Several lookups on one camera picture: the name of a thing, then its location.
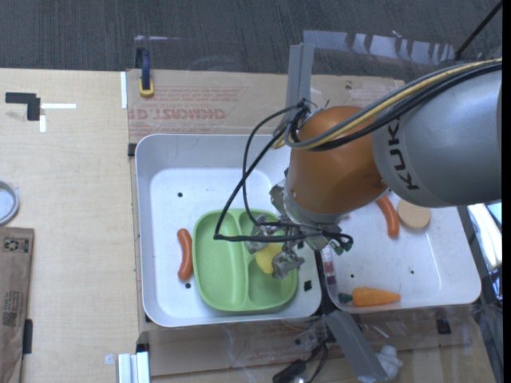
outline wooden table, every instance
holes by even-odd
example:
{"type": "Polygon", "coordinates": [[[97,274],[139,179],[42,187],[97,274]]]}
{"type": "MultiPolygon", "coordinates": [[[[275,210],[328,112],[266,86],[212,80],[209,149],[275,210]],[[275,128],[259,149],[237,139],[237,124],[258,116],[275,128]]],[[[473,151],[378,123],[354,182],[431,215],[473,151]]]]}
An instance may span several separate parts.
{"type": "MultiPolygon", "coordinates": [[[[129,132],[115,72],[1,69],[4,92],[36,93],[46,132],[25,105],[0,103],[0,178],[19,189],[8,224],[35,230],[27,318],[32,353],[22,381],[116,381],[117,353],[139,336],[129,132]]],[[[397,381],[480,382],[493,374],[475,322],[470,343],[403,351],[397,381]]],[[[154,381],[270,381],[282,365],[158,377],[154,381]]],[[[346,359],[329,361],[316,381],[356,382],[346,359]]]]}

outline blue clamp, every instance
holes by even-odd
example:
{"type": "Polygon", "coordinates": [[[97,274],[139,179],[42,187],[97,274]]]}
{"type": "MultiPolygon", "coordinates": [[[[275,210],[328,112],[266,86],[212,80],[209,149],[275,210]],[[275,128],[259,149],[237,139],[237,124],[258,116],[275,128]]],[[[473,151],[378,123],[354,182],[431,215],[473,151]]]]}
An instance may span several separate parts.
{"type": "Polygon", "coordinates": [[[150,73],[149,51],[145,48],[137,49],[135,67],[142,69],[141,79],[138,81],[138,90],[141,97],[152,97],[154,95],[154,84],[150,73]]]}

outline orange carrot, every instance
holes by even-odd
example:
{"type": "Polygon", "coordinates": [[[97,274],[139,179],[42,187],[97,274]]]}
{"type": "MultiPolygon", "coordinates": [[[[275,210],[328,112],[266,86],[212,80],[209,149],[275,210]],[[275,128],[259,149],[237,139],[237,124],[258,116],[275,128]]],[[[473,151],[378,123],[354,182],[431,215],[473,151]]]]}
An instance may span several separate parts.
{"type": "Polygon", "coordinates": [[[356,306],[383,305],[399,301],[401,295],[388,290],[379,290],[367,286],[358,286],[351,291],[353,304],[356,306]]]}
{"type": "Polygon", "coordinates": [[[390,237],[397,237],[399,234],[399,217],[386,195],[382,195],[376,200],[376,204],[380,207],[386,220],[386,232],[390,237]]]}
{"type": "Polygon", "coordinates": [[[184,281],[189,278],[193,269],[192,236],[186,228],[180,228],[177,231],[177,239],[179,239],[181,250],[183,251],[183,257],[181,259],[180,268],[177,271],[177,276],[180,280],[184,281]]]}

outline metal ring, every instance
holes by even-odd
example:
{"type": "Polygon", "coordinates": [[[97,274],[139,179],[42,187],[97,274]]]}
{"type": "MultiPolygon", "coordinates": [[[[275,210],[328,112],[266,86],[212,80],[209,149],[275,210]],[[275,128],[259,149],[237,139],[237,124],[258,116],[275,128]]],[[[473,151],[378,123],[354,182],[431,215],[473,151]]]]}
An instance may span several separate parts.
{"type": "Polygon", "coordinates": [[[18,209],[19,209],[19,197],[18,197],[18,193],[16,193],[16,191],[14,190],[14,188],[10,184],[0,180],[0,189],[1,188],[5,188],[13,196],[13,199],[14,199],[13,206],[9,210],[7,215],[5,215],[3,217],[0,217],[0,226],[3,226],[4,224],[7,224],[9,221],[11,221],[12,218],[18,212],[18,209]]]}

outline green plate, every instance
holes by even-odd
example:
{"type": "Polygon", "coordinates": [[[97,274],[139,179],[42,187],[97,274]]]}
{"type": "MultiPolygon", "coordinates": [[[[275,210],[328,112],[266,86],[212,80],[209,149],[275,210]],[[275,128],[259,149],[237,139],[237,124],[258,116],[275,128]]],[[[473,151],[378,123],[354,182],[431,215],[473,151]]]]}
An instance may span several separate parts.
{"type": "MultiPolygon", "coordinates": [[[[254,210],[257,216],[277,217],[269,211],[254,210]]],[[[192,237],[193,274],[202,299],[211,307],[226,311],[261,311],[282,306],[295,294],[296,270],[282,280],[265,274],[245,243],[214,240],[221,210],[210,211],[197,221],[192,237]]],[[[225,216],[222,235],[250,235],[252,222],[246,211],[230,209],[225,216]]]]}

